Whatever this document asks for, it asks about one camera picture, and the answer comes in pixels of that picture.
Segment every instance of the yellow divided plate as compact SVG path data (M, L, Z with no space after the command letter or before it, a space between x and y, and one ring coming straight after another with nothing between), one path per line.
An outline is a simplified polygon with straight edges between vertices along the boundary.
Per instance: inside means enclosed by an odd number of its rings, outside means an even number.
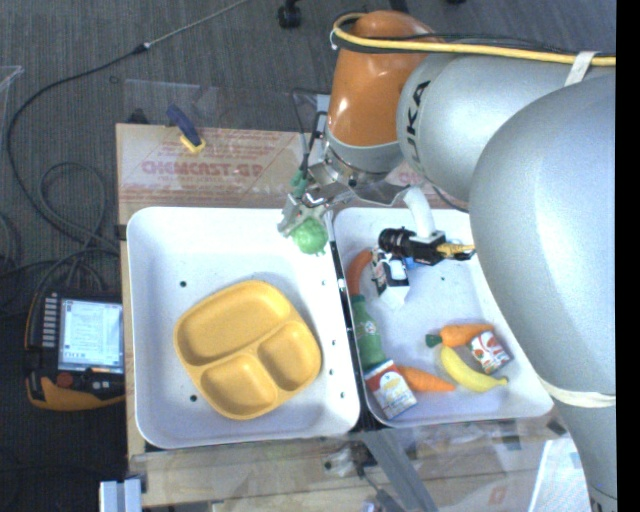
M176 323L173 343L196 387L237 420L272 411L318 376L320 347L273 285L248 280L199 302Z

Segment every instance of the green bottle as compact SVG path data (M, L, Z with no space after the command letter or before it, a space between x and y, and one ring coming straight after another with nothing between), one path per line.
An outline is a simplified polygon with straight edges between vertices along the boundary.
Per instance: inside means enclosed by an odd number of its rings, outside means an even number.
M367 311L364 295L352 295L350 300L360 364L366 372L388 358L382 351L380 332L375 320Z

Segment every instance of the toy banana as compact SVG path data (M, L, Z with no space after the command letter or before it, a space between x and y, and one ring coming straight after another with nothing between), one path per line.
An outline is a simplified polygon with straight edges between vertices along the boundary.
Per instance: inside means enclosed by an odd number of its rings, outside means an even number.
M507 385L508 380L506 377L496 379L491 375L486 375L471 368L451 347L443 345L440 358L444 369L451 378L467 389L483 393L496 386Z

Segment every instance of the gray carpet floor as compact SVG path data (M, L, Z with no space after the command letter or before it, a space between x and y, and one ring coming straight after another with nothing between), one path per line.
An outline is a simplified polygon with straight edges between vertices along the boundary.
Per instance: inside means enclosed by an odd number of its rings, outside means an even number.
M6 270L9 263L63 258L82 244L44 220L25 191L38 203L42 176L61 162L94 169L106 190L101 233L115 241L114 125L131 114L132 97L135 104L130 80L253 90L257 103L261 93L294 87L328 91L336 59L328 34L335 17L389 5L300 1L302 24L284 30L276 19L282 1L248 1L148 52L55 87L23 111L12 132L21 188L9 166L6 131L29 97L234 3L0 0L0 65L24 70L10 86L0 160L0 217L6 226L0 232L0 512L94 511L97 482L126 472L123 406L52 413L27 401L21 379L24 310L46 267L34 265L19 277ZM615 0L409 0L407 6L438 32L510 35L573 50L616 52ZM264 115L284 123L286 113L272 107ZM102 201L94 179L86 171L53 174L44 195L65 218L92 226ZM117 258L94 258L92 265L106 286L119 288Z

